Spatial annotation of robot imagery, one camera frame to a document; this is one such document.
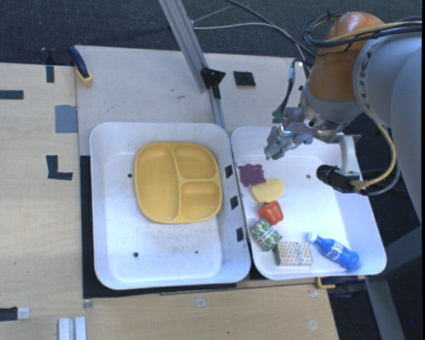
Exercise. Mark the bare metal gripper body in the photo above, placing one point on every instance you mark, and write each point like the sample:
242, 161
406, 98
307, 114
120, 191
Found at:
297, 122

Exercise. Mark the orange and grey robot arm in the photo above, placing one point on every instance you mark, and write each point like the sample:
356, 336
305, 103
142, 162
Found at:
386, 76

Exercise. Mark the white plastic tray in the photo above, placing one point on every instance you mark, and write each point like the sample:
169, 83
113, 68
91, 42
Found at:
163, 257
315, 211

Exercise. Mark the blue plastic bottle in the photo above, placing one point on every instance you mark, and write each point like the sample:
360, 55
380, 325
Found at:
336, 251

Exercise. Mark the black cylinder on white bracket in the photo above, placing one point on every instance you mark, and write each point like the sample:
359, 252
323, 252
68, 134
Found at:
334, 177

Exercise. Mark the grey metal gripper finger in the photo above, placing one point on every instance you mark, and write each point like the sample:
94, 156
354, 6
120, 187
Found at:
273, 142
287, 145

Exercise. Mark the pale wood board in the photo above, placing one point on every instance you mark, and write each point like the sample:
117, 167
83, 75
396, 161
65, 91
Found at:
145, 94

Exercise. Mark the orange bell pepper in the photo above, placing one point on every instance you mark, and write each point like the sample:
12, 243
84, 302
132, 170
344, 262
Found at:
271, 212

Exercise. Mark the yellow round slice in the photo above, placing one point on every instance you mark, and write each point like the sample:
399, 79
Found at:
268, 190

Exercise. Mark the purple grapes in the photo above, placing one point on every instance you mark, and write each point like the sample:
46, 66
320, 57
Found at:
251, 174

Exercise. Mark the yellow divided plate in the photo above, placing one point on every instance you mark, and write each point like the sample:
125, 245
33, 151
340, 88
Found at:
156, 179

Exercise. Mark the green and white can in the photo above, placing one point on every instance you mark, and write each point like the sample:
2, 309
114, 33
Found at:
265, 234

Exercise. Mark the white patterned carton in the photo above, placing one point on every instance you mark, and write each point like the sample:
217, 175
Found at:
294, 253

